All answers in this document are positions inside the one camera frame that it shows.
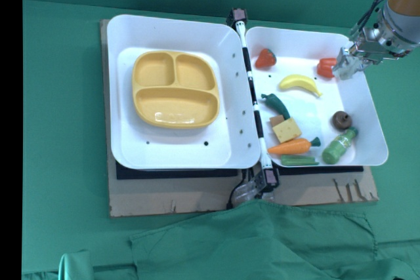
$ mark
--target green bottle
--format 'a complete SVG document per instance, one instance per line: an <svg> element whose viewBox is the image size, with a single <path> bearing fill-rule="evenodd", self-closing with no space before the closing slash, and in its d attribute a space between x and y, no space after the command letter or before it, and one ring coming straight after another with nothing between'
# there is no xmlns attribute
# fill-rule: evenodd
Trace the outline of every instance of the green bottle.
<svg viewBox="0 0 420 280"><path fill-rule="evenodd" d="M358 134L354 127L349 127L346 132L338 135L322 152L322 159L328 165L334 165L352 144L352 139Z"/></svg>

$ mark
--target orange carrot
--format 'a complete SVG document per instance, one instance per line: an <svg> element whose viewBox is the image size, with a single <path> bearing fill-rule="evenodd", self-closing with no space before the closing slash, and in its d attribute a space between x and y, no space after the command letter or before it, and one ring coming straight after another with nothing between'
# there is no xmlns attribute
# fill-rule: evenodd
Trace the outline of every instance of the orange carrot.
<svg viewBox="0 0 420 280"><path fill-rule="evenodd" d="M316 137L313 141L308 141L304 138L292 139L282 142L280 145L270 147L268 152L271 154L302 154L306 153L311 146L321 146L320 139Z"/></svg>

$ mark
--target yellow banana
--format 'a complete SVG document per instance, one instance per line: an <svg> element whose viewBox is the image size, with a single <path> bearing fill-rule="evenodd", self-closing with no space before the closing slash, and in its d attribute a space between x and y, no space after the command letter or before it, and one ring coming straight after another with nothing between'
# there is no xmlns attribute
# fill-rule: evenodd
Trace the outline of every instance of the yellow banana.
<svg viewBox="0 0 420 280"><path fill-rule="evenodd" d="M304 75L288 75L282 79L280 84L278 85L281 89L288 89L291 87L300 87L304 88L310 92L313 92L314 94L317 94L318 96L321 96L322 93L318 90L316 87L315 81Z"/></svg>

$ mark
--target yellow divided plate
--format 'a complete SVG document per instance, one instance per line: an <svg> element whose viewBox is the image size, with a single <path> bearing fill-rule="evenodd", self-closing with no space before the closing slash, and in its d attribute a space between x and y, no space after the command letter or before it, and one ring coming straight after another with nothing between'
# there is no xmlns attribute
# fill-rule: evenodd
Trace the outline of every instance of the yellow divided plate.
<svg viewBox="0 0 420 280"><path fill-rule="evenodd" d="M211 66L199 56L159 50L140 55L133 68L133 100L147 123L192 129L219 114L219 91Z"/></svg>

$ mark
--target strawberry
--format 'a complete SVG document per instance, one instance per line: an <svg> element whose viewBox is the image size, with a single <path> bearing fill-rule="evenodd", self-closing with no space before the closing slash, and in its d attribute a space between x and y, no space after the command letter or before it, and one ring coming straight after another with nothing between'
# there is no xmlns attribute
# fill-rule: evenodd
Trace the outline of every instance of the strawberry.
<svg viewBox="0 0 420 280"><path fill-rule="evenodd" d="M265 48L262 51L260 51L257 61L255 61L255 67L256 68L271 67L274 64L276 64L276 62L277 62L276 55L274 55L270 49Z"/></svg>

